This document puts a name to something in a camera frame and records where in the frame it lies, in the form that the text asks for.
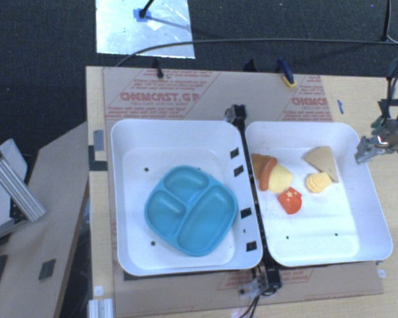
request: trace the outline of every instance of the toy tomato slice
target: toy tomato slice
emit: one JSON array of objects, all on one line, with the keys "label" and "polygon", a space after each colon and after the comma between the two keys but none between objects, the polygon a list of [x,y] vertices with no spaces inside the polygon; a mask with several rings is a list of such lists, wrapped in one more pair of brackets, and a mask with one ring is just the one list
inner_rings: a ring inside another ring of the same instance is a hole
[{"label": "toy tomato slice", "polygon": [[292,215],[299,211],[302,205],[302,199],[300,198],[302,194],[300,194],[293,187],[288,188],[283,193],[280,193],[277,197],[279,203],[283,206],[286,213],[288,215]]}]

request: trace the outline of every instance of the orange toy food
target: orange toy food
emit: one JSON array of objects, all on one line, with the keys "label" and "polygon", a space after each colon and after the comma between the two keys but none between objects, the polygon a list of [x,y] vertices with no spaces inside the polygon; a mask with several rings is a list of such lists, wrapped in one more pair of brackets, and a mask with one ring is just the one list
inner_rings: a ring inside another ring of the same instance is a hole
[{"label": "orange toy food", "polygon": [[270,157],[268,161],[265,163],[261,174],[259,176],[259,189],[261,191],[268,190],[268,181],[270,178],[271,170],[277,165],[277,159],[274,157]]},{"label": "orange toy food", "polygon": [[283,206],[283,209],[285,209],[286,213],[288,215],[292,215],[298,212],[302,205],[301,196],[302,194],[300,194],[296,189],[290,187],[287,189],[287,191],[280,193],[277,197],[277,200],[279,201],[280,205]]},{"label": "orange toy food", "polygon": [[257,179],[260,178],[261,172],[263,171],[265,164],[270,160],[270,158],[270,156],[263,156],[257,153],[251,154],[252,169]]}]

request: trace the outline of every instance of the yellow toy food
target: yellow toy food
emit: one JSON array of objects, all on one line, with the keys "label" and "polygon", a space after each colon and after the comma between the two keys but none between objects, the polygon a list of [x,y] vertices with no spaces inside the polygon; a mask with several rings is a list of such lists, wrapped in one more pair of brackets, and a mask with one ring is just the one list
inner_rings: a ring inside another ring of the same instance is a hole
[{"label": "yellow toy food", "polygon": [[339,182],[332,149],[329,146],[321,146],[311,150],[304,156],[304,160],[320,172],[326,172],[334,182]]},{"label": "yellow toy food", "polygon": [[313,173],[305,179],[305,186],[312,193],[321,193],[330,185],[332,180],[326,172]]},{"label": "yellow toy food", "polygon": [[293,180],[293,174],[282,165],[276,165],[271,170],[268,179],[268,189],[274,193],[285,191]]}]

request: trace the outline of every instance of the blue plate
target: blue plate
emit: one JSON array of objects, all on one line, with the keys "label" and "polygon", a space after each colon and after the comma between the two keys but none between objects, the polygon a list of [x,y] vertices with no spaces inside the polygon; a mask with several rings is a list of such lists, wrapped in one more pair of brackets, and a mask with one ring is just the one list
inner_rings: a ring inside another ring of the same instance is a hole
[{"label": "blue plate", "polygon": [[225,237],[237,200],[219,181],[197,168],[169,171],[145,206],[147,224],[162,239],[191,256],[204,256]]}]

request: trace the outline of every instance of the wooden table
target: wooden table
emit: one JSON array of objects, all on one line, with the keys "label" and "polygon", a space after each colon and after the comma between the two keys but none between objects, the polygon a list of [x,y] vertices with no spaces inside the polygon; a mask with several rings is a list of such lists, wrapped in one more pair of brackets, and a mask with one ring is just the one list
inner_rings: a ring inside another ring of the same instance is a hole
[{"label": "wooden table", "polygon": [[88,197],[86,145],[84,123],[38,153],[29,189],[47,213],[0,240],[0,318],[60,316]]},{"label": "wooden table", "polygon": [[[359,136],[369,136],[370,124],[380,114],[377,101],[386,96],[386,80],[336,76],[322,76],[321,78],[333,120],[349,124]],[[88,119],[90,128],[93,129],[95,123],[104,120],[101,68],[88,68],[87,90]],[[343,114],[340,112],[338,101],[342,103]],[[397,110],[393,109],[392,114],[396,115]],[[89,145],[94,144],[94,134],[91,129],[89,130]],[[101,152],[96,152],[96,160],[101,160],[101,154]],[[257,308],[256,317],[398,317],[398,154],[378,156],[368,166],[393,239],[392,255],[378,266],[386,273],[386,278],[382,279],[385,293],[262,305]],[[109,208],[103,205],[106,204],[108,193],[101,191],[107,183],[108,180],[103,174],[90,172],[93,285],[101,285],[104,290],[103,295],[96,296],[98,299],[113,297]],[[233,309],[221,309],[177,313],[164,317],[217,318],[238,315]],[[152,317],[157,318],[162,315],[149,316],[149,318]]]}]

